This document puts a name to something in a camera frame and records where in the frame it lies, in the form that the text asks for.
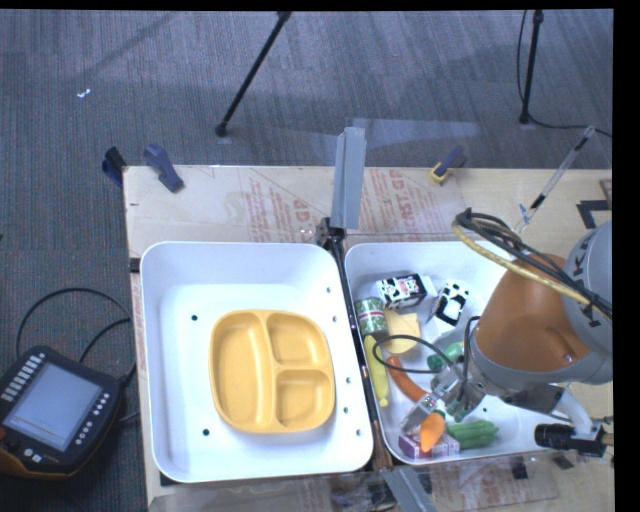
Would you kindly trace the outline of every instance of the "gray carpet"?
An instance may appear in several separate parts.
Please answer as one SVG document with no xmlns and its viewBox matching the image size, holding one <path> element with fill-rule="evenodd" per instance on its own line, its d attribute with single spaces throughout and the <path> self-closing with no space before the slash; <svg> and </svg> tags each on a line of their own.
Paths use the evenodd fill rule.
<svg viewBox="0 0 640 512">
<path fill-rule="evenodd" d="M 613 9 L 544 11 L 522 124 L 532 15 L 294 12 L 219 137 L 275 12 L 0 10 L 0 371 L 46 294 L 87 287 L 130 306 L 122 191 L 101 167 L 112 146 L 130 165 L 156 142 L 174 164 L 332 166 L 337 136 L 361 126 L 367 166 L 431 167 L 461 144 L 466 167 L 536 169 L 594 125 L 573 167 L 611 168 Z M 119 314 L 61 294 L 20 347 L 77 358 Z M 132 357 L 123 324 L 87 364 L 120 375 Z M 124 412 L 136 409 L 133 383 Z M 145 508 L 135 420 L 70 480 L 0 479 L 3 511 Z"/>
</svg>

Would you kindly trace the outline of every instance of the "wooden table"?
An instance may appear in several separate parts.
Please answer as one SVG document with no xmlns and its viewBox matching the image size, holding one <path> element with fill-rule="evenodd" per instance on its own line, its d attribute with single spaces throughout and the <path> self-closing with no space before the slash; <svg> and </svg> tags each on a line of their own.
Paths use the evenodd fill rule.
<svg viewBox="0 0 640 512">
<path fill-rule="evenodd" d="M 161 485 L 150 444 L 144 323 L 140 274 L 136 272 L 139 259 L 152 244 L 166 240 L 313 243 L 315 228 L 331 213 L 334 174 L 332 167 L 176 166 L 176 171 L 185 183 L 177 193 L 169 192 L 151 167 L 128 167 L 123 173 L 147 501 L 151 510 L 179 510 L 185 503 L 206 503 L 213 495 L 217 498 L 211 500 L 212 508 L 198 510 L 223 510 L 215 506 L 237 502 L 245 503 L 243 510 L 260 510 L 259 504 L 264 507 L 267 497 L 274 500 L 270 506 L 283 511 L 289 510 L 287 507 L 299 510 L 301 506 L 332 510 L 331 482 L 327 479 L 305 481 L 304 485 L 280 482 L 275 487 L 262 483 L 266 494 L 260 496 L 261 502 L 246 497 L 247 493 L 250 498 L 255 495 L 251 482 L 238 483 L 237 488 L 224 491 L 224 496 L 216 485 Z M 360 229 L 348 231 L 347 245 L 365 240 L 456 240 L 451 222 L 467 207 L 514 226 L 520 215 L 519 205 L 528 206 L 554 170 L 453 169 L 442 185 L 431 181 L 428 172 L 429 169 L 419 168 L 366 168 Z M 588 227 L 611 218 L 611 175 L 611 170 L 567 171 L 523 232 L 523 240 L 540 251 L 568 255 Z M 612 383 L 574 383 L 571 390 L 592 416 L 612 414 Z M 608 460 L 579 461 L 570 470 L 548 462 L 540 462 L 540 468 L 542 464 L 557 485 L 556 496 L 550 495 L 554 499 L 536 501 L 540 497 L 535 492 L 518 494 L 517 490 L 497 486 L 492 491 L 498 493 L 497 497 L 479 497 L 481 501 L 476 505 L 507 504 L 501 510 L 514 511 L 614 510 L 614 472 Z M 459 489 L 448 497 L 444 491 L 436 494 L 434 488 L 438 510 L 462 509 Z"/>
</svg>

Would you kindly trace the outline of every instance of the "yellow plate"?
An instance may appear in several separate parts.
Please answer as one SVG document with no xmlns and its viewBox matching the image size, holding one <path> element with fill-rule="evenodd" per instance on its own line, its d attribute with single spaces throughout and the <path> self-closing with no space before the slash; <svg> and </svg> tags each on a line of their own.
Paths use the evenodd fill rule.
<svg viewBox="0 0 640 512">
<path fill-rule="evenodd" d="M 220 416 L 244 432 L 300 432 L 333 412 L 335 380 L 329 345 L 307 317 L 241 310 L 211 332 L 209 380 Z"/>
</svg>

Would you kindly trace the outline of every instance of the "green can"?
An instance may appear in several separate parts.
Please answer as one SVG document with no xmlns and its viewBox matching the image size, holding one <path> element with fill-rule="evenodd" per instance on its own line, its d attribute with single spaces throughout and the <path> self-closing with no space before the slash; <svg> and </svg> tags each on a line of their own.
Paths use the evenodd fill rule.
<svg viewBox="0 0 640 512">
<path fill-rule="evenodd" d="M 384 304 L 379 298 L 362 299 L 356 301 L 354 306 L 362 336 L 389 332 L 387 321 L 384 318 Z"/>
</svg>

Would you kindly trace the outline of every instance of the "black pole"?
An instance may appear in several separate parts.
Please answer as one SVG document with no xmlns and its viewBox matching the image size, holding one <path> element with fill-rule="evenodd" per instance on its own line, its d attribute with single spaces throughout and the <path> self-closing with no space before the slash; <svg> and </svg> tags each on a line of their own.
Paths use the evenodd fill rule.
<svg viewBox="0 0 640 512">
<path fill-rule="evenodd" d="M 522 101 L 522 112 L 520 113 L 520 123 L 529 122 L 529 99 L 531 97 L 531 82 L 533 81 L 533 66 L 536 62 L 536 48 L 538 47 L 538 32 L 540 24 L 544 20 L 542 9 L 536 9 L 533 13 L 533 34 L 531 35 L 531 48 L 529 49 L 529 67 L 527 68 L 527 82 L 524 88 L 524 99 Z"/>
<path fill-rule="evenodd" d="M 256 59 L 256 61 L 253 63 L 253 66 L 249 70 L 249 74 L 244 79 L 244 82 L 240 87 L 240 89 L 238 90 L 236 97 L 233 99 L 233 103 L 231 103 L 229 110 L 227 110 L 227 113 L 225 114 L 224 119 L 218 126 L 216 126 L 216 133 L 220 137 L 224 137 L 227 134 L 227 123 L 231 121 L 231 117 L 233 116 L 233 113 L 235 112 L 236 107 L 240 104 L 240 101 L 242 100 L 242 97 L 244 96 L 244 93 L 246 92 L 246 90 L 249 88 L 249 85 L 251 85 L 251 81 L 253 80 L 254 75 L 258 72 L 258 69 L 262 64 L 262 61 L 267 56 L 267 53 L 269 53 L 269 49 L 271 48 L 271 45 L 273 44 L 273 42 L 276 40 L 276 37 L 278 37 L 278 34 L 280 33 L 280 30 L 282 29 L 283 25 L 287 22 L 287 20 L 291 16 L 291 12 L 292 11 L 277 12 L 278 22 L 276 23 L 276 26 L 273 27 L 273 30 L 271 31 L 271 35 L 269 36 L 269 39 L 267 39 L 267 42 L 262 47 L 262 50 L 260 51 L 258 58 Z"/>
</svg>

